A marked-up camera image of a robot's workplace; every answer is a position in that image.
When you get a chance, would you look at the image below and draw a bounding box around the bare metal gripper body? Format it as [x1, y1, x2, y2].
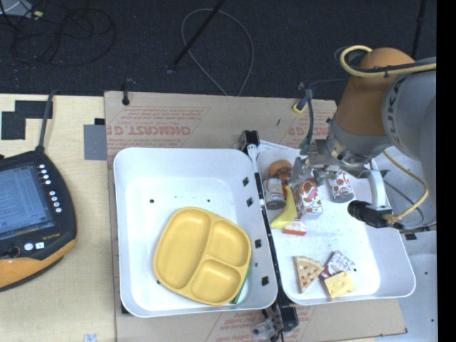
[308, 138, 373, 178]

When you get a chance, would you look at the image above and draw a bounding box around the orange toy fruit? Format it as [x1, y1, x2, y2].
[267, 159, 294, 181]

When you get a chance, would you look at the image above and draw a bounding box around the small white and red can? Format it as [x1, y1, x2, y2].
[327, 171, 355, 204]

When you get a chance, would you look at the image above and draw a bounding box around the white and orange carton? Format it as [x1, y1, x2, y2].
[291, 177, 324, 221]

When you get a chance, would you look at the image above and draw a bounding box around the small white and orange can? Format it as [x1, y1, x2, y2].
[263, 177, 287, 211]

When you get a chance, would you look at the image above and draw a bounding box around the yellow banana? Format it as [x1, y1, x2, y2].
[269, 185, 299, 230]

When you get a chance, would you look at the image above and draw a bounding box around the small orange packet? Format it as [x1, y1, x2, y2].
[282, 219, 308, 237]

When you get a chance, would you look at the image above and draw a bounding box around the white plastic tray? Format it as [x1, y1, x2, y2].
[256, 147, 417, 306]
[113, 147, 279, 318]

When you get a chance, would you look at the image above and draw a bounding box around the thin black and white rod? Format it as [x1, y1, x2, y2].
[248, 143, 284, 308]

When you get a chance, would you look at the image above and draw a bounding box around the purple and white packet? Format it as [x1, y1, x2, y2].
[318, 250, 357, 281]

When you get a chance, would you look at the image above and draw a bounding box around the toy pizza slice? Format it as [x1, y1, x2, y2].
[293, 255, 325, 294]

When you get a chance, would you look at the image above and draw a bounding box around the brown cardboard board red print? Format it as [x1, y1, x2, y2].
[103, 90, 409, 342]

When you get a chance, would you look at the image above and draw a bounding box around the yellow toy cheese wedge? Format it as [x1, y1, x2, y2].
[323, 270, 356, 300]

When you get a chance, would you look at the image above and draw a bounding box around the green divided plate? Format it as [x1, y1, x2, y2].
[227, 261, 252, 305]

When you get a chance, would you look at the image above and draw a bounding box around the yellow divided plate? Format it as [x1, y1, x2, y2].
[152, 206, 253, 306]

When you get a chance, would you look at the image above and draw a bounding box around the black block with thin wires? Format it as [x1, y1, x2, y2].
[262, 304, 300, 334]
[235, 130, 261, 153]

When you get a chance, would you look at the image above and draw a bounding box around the black cylinder on white bracket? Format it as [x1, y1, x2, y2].
[347, 168, 395, 229]

